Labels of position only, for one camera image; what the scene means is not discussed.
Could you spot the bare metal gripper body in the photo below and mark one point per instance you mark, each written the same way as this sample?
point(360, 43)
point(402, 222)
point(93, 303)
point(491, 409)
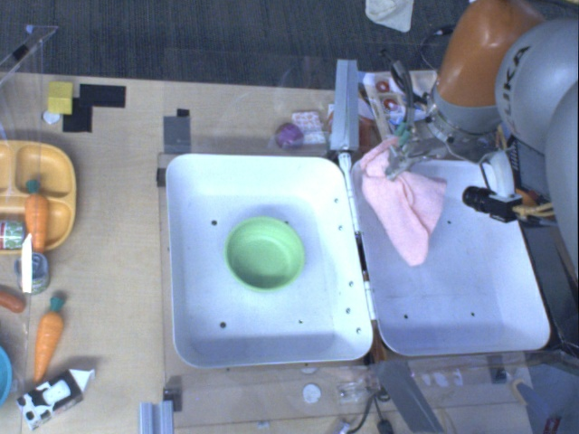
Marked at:
point(445, 139)

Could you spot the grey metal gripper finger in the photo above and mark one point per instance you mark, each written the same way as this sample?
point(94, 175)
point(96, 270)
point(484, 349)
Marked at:
point(395, 161)
point(414, 161)

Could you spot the pink cloth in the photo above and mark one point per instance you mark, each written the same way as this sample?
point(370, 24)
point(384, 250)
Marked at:
point(405, 215)

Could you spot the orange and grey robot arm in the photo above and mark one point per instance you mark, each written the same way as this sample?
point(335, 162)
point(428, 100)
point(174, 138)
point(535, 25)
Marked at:
point(529, 88)

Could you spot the white box with red rings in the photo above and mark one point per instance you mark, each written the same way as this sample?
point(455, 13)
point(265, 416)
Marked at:
point(384, 95)

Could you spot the thin black and white rod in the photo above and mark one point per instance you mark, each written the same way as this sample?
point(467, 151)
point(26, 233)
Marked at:
point(357, 224)

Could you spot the white packet with red print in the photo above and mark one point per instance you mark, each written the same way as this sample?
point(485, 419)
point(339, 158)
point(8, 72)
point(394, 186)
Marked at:
point(312, 122)

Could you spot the purple grapes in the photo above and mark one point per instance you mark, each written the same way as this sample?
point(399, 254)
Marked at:
point(289, 134)

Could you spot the white plastic tray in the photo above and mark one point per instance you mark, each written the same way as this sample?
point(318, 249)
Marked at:
point(466, 296)
point(267, 333)

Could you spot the white crumpled cloth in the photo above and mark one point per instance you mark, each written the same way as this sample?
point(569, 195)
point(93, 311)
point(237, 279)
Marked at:
point(389, 0)

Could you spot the green bowl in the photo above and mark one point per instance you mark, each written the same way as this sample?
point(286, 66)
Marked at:
point(264, 253)

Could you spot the clear plastic bottle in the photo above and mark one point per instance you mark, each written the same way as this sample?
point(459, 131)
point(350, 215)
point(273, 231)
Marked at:
point(355, 391)

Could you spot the pale wood board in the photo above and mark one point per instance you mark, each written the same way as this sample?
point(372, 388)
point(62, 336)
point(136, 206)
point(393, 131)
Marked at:
point(253, 396)

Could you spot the orange divided plate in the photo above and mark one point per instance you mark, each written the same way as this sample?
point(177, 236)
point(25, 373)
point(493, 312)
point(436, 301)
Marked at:
point(59, 174)

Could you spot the yellow cube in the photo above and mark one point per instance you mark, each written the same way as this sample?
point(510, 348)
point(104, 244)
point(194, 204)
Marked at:
point(60, 98)

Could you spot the orange carrot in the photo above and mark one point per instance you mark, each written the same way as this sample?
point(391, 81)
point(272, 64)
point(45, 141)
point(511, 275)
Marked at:
point(47, 337)
point(36, 217)

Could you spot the green and white small can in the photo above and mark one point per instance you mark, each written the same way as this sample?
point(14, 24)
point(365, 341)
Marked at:
point(38, 271)

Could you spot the red and green small can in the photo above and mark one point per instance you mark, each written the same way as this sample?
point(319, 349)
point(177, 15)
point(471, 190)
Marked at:
point(11, 234)

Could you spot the brown sausage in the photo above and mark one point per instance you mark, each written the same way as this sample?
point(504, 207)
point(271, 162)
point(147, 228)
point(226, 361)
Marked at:
point(11, 301)

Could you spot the black and white milk carton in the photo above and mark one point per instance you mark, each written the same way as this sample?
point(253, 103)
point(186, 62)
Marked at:
point(54, 396)

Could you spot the blue plate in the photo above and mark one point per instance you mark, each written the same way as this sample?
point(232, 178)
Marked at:
point(4, 375)

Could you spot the black cylinder on white bracket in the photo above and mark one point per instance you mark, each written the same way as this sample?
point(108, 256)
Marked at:
point(486, 199)

